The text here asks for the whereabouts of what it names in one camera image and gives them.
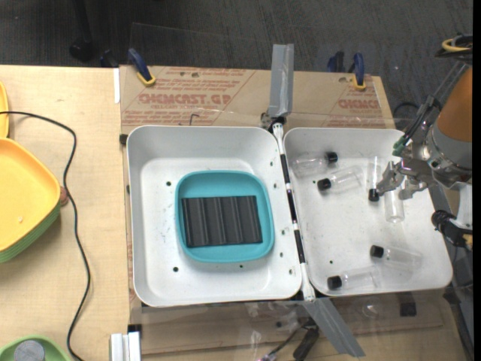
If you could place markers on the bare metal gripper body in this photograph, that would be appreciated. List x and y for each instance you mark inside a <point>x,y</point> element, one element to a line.
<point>422,165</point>

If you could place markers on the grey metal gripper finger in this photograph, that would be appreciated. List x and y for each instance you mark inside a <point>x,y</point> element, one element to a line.
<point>389,179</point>
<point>413,188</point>

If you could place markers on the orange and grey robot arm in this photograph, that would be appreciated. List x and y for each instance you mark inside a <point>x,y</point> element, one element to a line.
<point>456,107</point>

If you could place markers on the clear bottle with black cap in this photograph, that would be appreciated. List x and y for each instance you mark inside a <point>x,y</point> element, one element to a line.
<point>343,179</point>
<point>310,164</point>
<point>373,179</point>
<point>398,257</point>
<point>357,278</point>

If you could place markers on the clear bottle without cap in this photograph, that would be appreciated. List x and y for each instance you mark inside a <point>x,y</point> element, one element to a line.
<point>394,209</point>

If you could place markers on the white plastic tray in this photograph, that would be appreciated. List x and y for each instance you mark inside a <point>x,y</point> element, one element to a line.
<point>345,231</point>
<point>158,276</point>

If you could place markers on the thin black and white rod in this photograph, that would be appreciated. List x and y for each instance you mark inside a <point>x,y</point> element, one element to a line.
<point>293,209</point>

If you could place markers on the teal plate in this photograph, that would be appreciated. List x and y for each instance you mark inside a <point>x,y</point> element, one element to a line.
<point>225,181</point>

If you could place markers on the black ribbed insert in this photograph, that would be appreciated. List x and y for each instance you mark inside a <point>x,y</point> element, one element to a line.
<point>221,220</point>

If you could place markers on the brown cardboard board red print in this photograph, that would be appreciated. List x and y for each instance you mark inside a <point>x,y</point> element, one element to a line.
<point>225,96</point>

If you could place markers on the black chair base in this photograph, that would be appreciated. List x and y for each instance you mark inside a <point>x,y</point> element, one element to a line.
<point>82,21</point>

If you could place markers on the green plate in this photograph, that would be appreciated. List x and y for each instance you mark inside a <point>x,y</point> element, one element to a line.
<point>37,248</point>
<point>56,350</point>

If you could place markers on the yellow plate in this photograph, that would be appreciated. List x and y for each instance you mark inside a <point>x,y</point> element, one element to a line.
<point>22,194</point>

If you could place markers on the grey metal can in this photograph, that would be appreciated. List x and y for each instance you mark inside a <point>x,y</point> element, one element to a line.
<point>29,351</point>

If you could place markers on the black cylinder on white bracket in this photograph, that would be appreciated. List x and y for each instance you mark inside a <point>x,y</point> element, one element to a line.
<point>449,226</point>

